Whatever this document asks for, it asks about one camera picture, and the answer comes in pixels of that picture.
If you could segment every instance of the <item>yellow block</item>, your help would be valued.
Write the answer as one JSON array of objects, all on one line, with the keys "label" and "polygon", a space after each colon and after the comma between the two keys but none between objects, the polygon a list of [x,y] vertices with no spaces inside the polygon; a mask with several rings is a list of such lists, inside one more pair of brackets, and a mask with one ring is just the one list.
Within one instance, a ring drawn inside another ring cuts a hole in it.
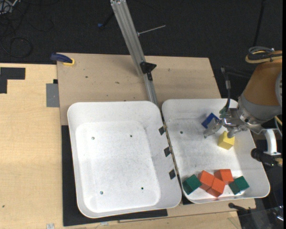
[{"label": "yellow block", "polygon": [[230,149],[234,145],[235,136],[229,138],[228,133],[224,131],[218,138],[218,146]]}]

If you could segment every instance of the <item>green block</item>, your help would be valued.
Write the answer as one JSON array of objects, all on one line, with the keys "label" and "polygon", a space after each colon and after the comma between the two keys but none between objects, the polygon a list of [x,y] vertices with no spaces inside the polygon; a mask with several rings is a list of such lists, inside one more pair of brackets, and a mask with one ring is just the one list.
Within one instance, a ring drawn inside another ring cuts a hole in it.
[{"label": "green block", "polygon": [[247,189],[249,187],[249,185],[248,185],[247,181],[245,180],[245,178],[243,176],[241,176],[241,177],[234,179],[234,182],[231,182],[229,184],[229,187],[232,190],[232,192],[234,193],[234,195],[236,195],[237,193]]},{"label": "green block", "polygon": [[195,175],[190,176],[182,183],[183,189],[188,195],[199,188],[201,185],[202,184],[200,180]]}]

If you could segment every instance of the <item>red block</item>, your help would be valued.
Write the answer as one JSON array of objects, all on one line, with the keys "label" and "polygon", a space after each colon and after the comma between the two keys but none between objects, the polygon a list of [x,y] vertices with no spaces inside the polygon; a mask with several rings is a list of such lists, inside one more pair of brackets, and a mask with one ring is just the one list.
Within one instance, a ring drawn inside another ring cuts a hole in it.
[{"label": "red block", "polygon": [[212,186],[206,192],[214,197],[219,197],[224,192],[224,189],[225,183],[221,179],[214,177]]},{"label": "red block", "polygon": [[206,172],[205,170],[200,172],[198,175],[198,179],[200,180],[202,184],[200,188],[207,191],[212,186],[214,178],[215,177],[212,174],[210,174],[209,172]]},{"label": "red block", "polygon": [[230,184],[234,181],[231,170],[230,169],[220,169],[214,173],[214,176],[220,180],[222,180],[226,185]]}]

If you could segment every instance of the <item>blue handle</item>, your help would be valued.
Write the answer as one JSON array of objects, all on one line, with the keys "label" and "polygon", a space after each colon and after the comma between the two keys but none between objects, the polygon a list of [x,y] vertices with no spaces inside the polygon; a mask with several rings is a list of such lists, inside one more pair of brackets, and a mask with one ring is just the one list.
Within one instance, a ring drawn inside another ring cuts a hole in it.
[{"label": "blue handle", "polygon": [[59,53],[52,53],[50,59],[63,63],[72,63],[72,59]]}]

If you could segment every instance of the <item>empty white tray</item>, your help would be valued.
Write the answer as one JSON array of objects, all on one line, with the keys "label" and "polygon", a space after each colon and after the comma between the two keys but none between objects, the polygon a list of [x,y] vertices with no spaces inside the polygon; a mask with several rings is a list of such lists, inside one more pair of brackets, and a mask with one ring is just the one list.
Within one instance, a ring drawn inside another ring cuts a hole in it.
[{"label": "empty white tray", "polygon": [[181,201],[159,108],[149,101],[75,103],[68,110],[77,204],[90,218]]},{"label": "empty white tray", "polygon": [[[162,112],[171,140],[180,179],[183,182],[189,176],[205,170],[213,174],[219,169],[231,169],[234,178],[244,176],[249,188],[234,195],[229,186],[216,198],[201,188],[184,195],[193,203],[207,203],[227,199],[263,198],[270,191],[267,175],[261,162],[251,157],[255,148],[249,130],[236,133],[235,144],[229,150],[217,145],[222,127],[217,133],[204,138],[205,128],[201,123],[210,113],[219,117],[219,111],[225,106],[226,99],[178,99],[167,100]],[[230,107],[236,108],[237,102],[231,100]]]}]

